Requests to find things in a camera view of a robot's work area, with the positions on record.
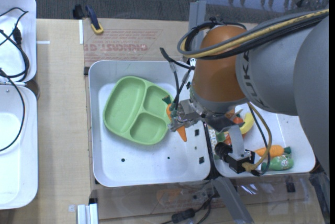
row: yellow cable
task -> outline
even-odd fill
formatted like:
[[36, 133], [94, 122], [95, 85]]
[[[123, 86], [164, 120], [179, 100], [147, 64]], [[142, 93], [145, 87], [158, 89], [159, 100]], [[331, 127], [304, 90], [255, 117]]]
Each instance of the yellow cable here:
[[[222, 46], [219, 46], [217, 48], [213, 48], [213, 49], [210, 49], [210, 50], [207, 50], [207, 51], [204, 51], [204, 52], [201, 52], [201, 53], [196, 53], [196, 54], [185, 54], [184, 56], [187, 57], [187, 58], [207, 57], [209, 55], [213, 55], [215, 53], [218, 53], [218, 52], [224, 51], [226, 49], [229, 49], [231, 47], [234, 47], [238, 44], [241, 44], [241, 43], [250, 41], [252, 39], [258, 38], [258, 37], [260, 37], [264, 34], [267, 34], [269, 32], [279, 30], [283, 27], [286, 27], [286, 26], [289, 26], [291, 24], [297, 23], [297, 22], [302, 21], [304, 19], [308, 19], [308, 18], [311, 18], [311, 17], [314, 17], [314, 16], [319, 16], [319, 15], [322, 15], [322, 14], [325, 14], [325, 13], [328, 13], [328, 12], [329, 12], [329, 8], [318, 11], [318, 12], [310, 13], [310, 14], [307, 14], [307, 15], [299, 16], [299, 17], [296, 17], [296, 18], [293, 18], [293, 19], [290, 19], [290, 20], [286, 20], [286, 21], [278, 23], [278, 24], [274, 24], [274, 25], [269, 26], [265, 29], [261, 29], [259, 31], [256, 31], [256, 32], [251, 33], [247, 36], [241, 37], [241, 38], [239, 38], [235, 41], [229, 42], [229, 43], [224, 44]], [[186, 39], [184, 39], [182, 44], [181, 44], [181, 49], [183, 51], [185, 51], [185, 41], [186, 41]]]
[[270, 151], [270, 148], [271, 148], [271, 145], [272, 145], [272, 134], [271, 134], [271, 131], [270, 131], [270, 128], [268, 127], [268, 125], [266, 124], [264, 118], [262, 117], [262, 115], [256, 110], [256, 108], [250, 103], [248, 102], [248, 105], [251, 107], [251, 109], [257, 114], [257, 116], [261, 119], [262, 123], [264, 124], [268, 134], [269, 134], [269, 141], [267, 142], [267, 147], [266, 147], [266, 150], [264, 152], [264, 154], [262, 155], [262, 157], [258, 160], [258, 162], [256, 162], [255, 164], [252, 164], [252, 163], [242, 163], [242, 167], [250, 172], [251, 170], [255, 170], [257, 169], [257, 167], [264, 161], [264, 159], [267, 157], [267, 154], [269, 153]]

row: toy carrot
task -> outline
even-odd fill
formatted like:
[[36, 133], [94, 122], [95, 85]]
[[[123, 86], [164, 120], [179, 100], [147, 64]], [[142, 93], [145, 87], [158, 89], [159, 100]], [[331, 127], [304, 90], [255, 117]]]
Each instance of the toy carrot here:
[[[260, 148], [258, 150], [255, 150], [254, 152], [257, 153], [259, 156], [263, 156], [265, 150], [266, 150], [266, 147], [263, 147], [263, 148]], [[291, 153], [291, 148], [290, 147], [283, 148], [280, 145], [271, 145], [271, 148], [270, 148], [270, 157], [271, 158], [283, 155], [284, 153], [290, 154]]]
[[[247, 135], [248, 131], [253, 126], [254, 119], [253, 119], [251, 113], [246, 113], [244, 120], [242, 118], [240, 118], [240, 117], [235, 117], [233, 119], [233, 122], [235, 124], [239, 124], [241, 122], [244, 122], [244, 124], [240, 127], [240, 130], [241, 130], [241, 133], [242, 133], [242, 137], [244, 138]], [[226, 135], [226, 139], [224, 140], [224, 143], [227, 144], [227, 145], [231, 145], [231, 138], [230, 138], [229, 134]]]
[[[171, 103], [168, 104], [167, 108], [166, 108], [166, 114], [168, 115], [169, 119], [171, 120], [171, 112], [170, 112], [170, 106], [171, 106]], [[179, 133], [179, 136], [182, 138], [182, 140], [184, 142], [187, 141], [187, 137], [186, 137], [186, 130], [185, 130], [185, 126], [180, 126], [178, 129], [177, 129], [178, 133]]]

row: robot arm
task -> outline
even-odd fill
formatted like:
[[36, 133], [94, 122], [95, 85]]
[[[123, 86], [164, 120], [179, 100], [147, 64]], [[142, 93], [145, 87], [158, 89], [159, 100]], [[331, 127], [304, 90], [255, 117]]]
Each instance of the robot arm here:
[[[192, 51], [192, 38], [204, 26], [210, 31]], [[183, 37], [178, 49], [197, 60], [190, 99], [181, 101], [175, 122], [201, 119], [218, 132], [236, 131], [225, 114], [246, 102], [298, 116], [329, 175], [329, 9], [285, 16], [250, 31], [204, 24]], [[233, 153], [240, 155], [244, 148], [236, 137]]]

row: white tray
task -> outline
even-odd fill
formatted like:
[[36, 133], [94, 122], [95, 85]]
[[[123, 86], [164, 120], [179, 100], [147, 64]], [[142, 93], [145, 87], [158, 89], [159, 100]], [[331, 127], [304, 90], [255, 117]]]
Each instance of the white tray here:
[[[37, 70], [36, 57], [36, 1], [0, 0], [0, 14], [13, 7], [28, 11], [18, 22], [22, 36], [22, 49], [25, 51], [30, 67], [25, 82], [31, 80]], [[11, 34], [22, 11], [14, 9], [0, 17], [0, 29]], [[5, 41], [0, 34], [0, 43]], [[0, 46], [0, 67], [7, 75], [18, 74], [25, 66], [18, 49], [5, 41]], [[0, 82], [7, 82], [0, 76]], [[23, 129], [17, 141], [5, 151], [0, 152], [0, 209], [12, 209], [27, 205], [38, 189], [38, 145], [37, 145], [37, 100], [33, 92], [18, 86], [26, 108]], [[12, 85], [0, 85], [0, 148], [7, 146], [15, 138], [22, 120], [22, 103]]]
[[[35, 0], [0, 0], [0, 15], [13, 7], [19, 7], [28, 11], [18, 22], [22, 36], [22, 49], [26, 53], [30, 67], [25, 81], [28, 82], [36, 74], [36, 1]], [[14, 9], [11, 12], [0, 17], [0, 29], [8, 36], [11, 34], [17, 19], [21, 16], [22, 11]], [[0, 43], [5, 41], [5, 37], [0, 33]], [[10, 42], [6, 41], [0, 46], [0, 63], [1, 68], [7, 75], [18, 74], [24, 70], [25, 66], [22, 56], [17, 48]], [[0, 82], [7, 80], [0, 76]]]
[[[242, 118], [244, 118], [247, 112], [250, 112], [247, 104], [237, 106], [236, 111], [239, 109], [243, 109], [241, 112]], [[292, 158], [294, 160], [294, 166], [292, 168], [282, 171], [267, 171], [264, 176], [306, 173], [312, 170], [315, 166], [315, 155], [300, 125], [299, 118], [297, 116], [270, 113], [257, 107], [256, 109], [262, 115], [271, 130], [272, 145], [279, 144], [282, 147], [290, 147], [292, 151]], [[267, 130], [264, 128], [259, 119], [258, 122], [266, 140], [268, 141]], [[215, 134], [213, 134], [213, 132], [210, 132], [210, 134], [212, 139], [212, 148], [214, 148], [216, 144]], [[264, 146], [261, 133], [259, 132], [256, 124], [254, 124], [244, 138], [244, 147], [248, 150], [254, 151]], [[235, 173], [229, 165], [222, 160], [215, 160], [215, 166], [218, 172], [225, 177], [234, 178], [253, 176], [249, 172], [242, 172], [240, 174]]]
[[[27, 205], [38, 188], [37, 103], [33, 92], [18, 87], [26, 106], [23, 129], [16, 142], [0, 152], [0, 210]], [[23, 107], [13, 86], [0, 87], [0, 148], [13, 141]]]
[[[186, 69], [177, 66], [180, 81], [185, 72]], [[163, 140], [154, 145], [140, 145], [107, 130], [102, 114], [108, 95], [115, 83], [128, 75], [158, 84], [172, 96], [176, 93], [167, 61], [98, 61], [91, 66], [88, 77], [96, 180], [107, 187], [119, 187], [205, 179], [210, 161], [201, 122], [187, 129], [187, 142], [177, 132], [168, 131]], [[188, 98], [188, 90], [184, 88], [180, 100]]]

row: green plate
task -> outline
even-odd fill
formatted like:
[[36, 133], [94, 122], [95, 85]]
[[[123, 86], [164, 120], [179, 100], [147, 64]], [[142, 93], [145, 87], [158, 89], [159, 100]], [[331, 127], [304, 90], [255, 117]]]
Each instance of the green plate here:
[[114, 134], [145, 145], [161, 141], [168, 131], [166, 90], [135, 76], [121, 78], [110, 93], [103, 120]]

